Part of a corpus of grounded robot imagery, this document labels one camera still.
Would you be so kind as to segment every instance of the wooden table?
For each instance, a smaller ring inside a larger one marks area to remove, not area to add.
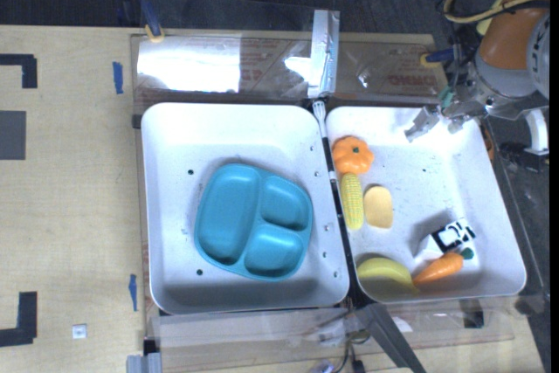
[[[38,59],[38,88],[0,66],[0,110],[26,111],[26,157],[0,160],[0,328],[20,292],[38,293],[33,344],[0,348],[10,372],[125,371],[145,332],[130,36],[137,29],[0,26],[0,53]],[[117,94],[113,62],[122,64]],[[138,310],[128,290],[137,278]],[[87,337],[72,338],[72,326]],[[543,371],[524,317],[504,342],[419,349],[428,371]],[[390,369],[385,354],[363,358]],[[308,371],[315,361],[235,371]]]

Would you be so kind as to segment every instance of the tan oval toy food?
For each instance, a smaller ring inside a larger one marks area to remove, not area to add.
[[[365,218],[369,225],[389,229],[394,220],[392,211],[392,195],[388,189],[376,185],[369,188],[363,197]]]

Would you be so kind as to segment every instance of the orange carrot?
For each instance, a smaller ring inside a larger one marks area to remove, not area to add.
[[[456,252],[447,252],[439,259],[435,259],[423,271],[413,278],[415,286],[442,279],[458,272],[464,265],[464,257]]]

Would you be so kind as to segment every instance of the blue divided plate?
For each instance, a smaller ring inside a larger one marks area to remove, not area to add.
[[[284,280],[299,269],[313,206],[299,185],[242,163],[216,170],[198,206],[194,240],[215,266],[256,280]]]

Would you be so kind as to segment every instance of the toy orange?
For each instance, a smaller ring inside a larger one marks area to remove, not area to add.
[[[366,142],[357,137],[344,137],[338,140],[332,149],[335,168],[341,174],[366,173],[375,156]]]

